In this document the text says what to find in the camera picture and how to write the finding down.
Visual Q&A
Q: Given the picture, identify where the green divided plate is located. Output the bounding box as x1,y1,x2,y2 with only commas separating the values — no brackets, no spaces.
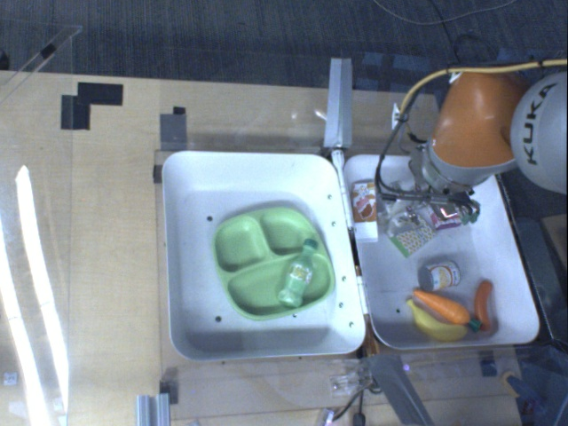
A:
212,206,336,322

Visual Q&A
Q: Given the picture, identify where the orange sausage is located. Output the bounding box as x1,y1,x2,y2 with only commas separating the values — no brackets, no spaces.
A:
473,280,495,333

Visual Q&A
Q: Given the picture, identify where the yellow banana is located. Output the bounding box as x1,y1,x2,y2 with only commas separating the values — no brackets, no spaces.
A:
406,298,469,343

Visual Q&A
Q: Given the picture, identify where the white plastic tray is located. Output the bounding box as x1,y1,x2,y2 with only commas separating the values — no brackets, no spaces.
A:
343,154,541,351
161,150,367,363

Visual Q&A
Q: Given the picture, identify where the green and yellow patterned packet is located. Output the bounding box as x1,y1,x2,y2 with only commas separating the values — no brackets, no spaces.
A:
387,222,437,259

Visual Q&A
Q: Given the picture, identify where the white and orange carton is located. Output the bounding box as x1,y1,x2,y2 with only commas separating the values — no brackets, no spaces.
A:
350,179,380,244

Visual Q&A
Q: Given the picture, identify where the clear plastic bottle green cap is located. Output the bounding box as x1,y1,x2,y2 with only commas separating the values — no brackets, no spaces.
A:
277,238,320,309

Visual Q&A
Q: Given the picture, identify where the white and yellow can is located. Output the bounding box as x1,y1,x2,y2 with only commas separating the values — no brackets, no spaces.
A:
417,260,462,293

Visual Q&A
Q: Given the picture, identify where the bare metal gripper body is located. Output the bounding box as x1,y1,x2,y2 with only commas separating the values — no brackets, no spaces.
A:
384,146,481,225

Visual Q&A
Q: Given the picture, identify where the purple and white carton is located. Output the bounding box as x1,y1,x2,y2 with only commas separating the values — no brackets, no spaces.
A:
427,203,465,232

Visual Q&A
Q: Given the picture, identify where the orange carrot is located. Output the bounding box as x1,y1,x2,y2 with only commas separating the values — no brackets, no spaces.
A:
412,288,483,334

